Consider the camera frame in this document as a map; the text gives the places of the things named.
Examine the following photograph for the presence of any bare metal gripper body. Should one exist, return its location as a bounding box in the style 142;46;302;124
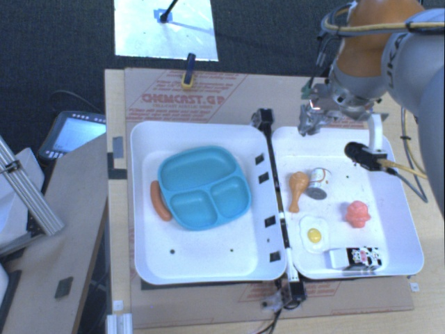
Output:
306;83;375;122

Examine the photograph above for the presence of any small white can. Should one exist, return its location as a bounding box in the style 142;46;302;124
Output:
305;167;332;201

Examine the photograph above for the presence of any orange toy chicken drumstick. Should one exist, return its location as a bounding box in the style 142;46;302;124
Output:
288;171;311;214

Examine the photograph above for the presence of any thin black and white rod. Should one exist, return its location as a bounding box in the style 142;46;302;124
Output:
263;123;298;282

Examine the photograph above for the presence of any brown cardboard board red print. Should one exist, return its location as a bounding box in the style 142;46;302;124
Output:
123;67;415;330

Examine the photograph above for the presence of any toy fried egg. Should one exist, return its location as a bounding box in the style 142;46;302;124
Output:
299;215;330;255

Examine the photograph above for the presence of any blue divided plate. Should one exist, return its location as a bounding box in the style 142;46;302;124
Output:
157;145;252;232

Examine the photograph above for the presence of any white plastic tray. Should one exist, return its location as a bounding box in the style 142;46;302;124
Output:
270;126;426;280
129;120;289;287

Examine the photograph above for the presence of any white cow print carton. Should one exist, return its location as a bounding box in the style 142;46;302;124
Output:
324;246;384;271

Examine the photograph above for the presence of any orange toy sausage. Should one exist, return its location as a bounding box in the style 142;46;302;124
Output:
149;180;173;222

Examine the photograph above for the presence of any black cylinder on white bracket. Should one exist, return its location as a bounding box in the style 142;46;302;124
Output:
343;113;389;172

